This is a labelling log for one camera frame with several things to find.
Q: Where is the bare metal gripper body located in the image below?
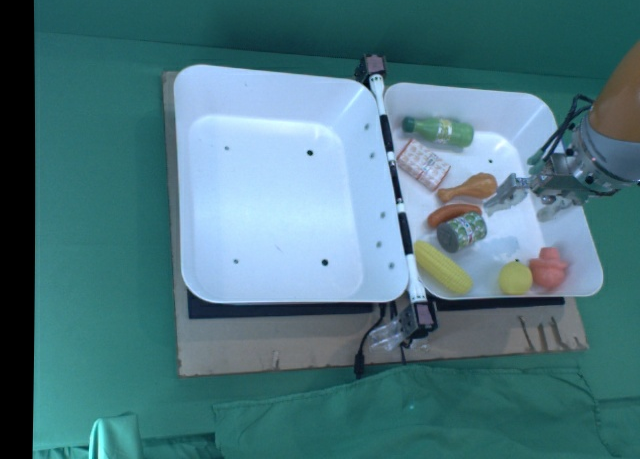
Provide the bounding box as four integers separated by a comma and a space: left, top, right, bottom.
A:
529, 142, 619, 205

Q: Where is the brown chicken drumstick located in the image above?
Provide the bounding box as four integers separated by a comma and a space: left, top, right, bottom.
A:
436, 172, 499, 204

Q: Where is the white plastic tray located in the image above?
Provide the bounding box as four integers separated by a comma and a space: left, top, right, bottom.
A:
383, 81, 605, 301
173, 64, 411, 305

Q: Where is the green can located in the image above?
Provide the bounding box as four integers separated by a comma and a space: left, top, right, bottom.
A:
436, 211, 488, 254

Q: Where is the pink toy food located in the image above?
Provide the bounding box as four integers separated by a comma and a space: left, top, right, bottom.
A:
528, 246, 570, 292

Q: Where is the orange sausage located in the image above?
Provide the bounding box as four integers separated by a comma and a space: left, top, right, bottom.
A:
427, 203, 483, 229

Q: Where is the yellow lemon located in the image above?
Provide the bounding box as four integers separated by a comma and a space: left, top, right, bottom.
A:
498, 259, 534, 296

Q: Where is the green bottle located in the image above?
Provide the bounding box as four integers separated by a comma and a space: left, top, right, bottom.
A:
402, 115, 475, 152

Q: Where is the yellow corn cob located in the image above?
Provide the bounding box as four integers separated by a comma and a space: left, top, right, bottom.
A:
413, 240, 474, 296

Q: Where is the thin black and white rod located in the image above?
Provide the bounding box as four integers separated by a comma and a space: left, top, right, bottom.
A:
367, 74, 429, 306

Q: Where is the brown cardboard board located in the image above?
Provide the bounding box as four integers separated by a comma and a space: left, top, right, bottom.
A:
162, 70, 590, 378

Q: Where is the black block with thin wires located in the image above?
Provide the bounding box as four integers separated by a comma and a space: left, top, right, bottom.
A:
355, 53, 390, 86
398, 301, 439, 341

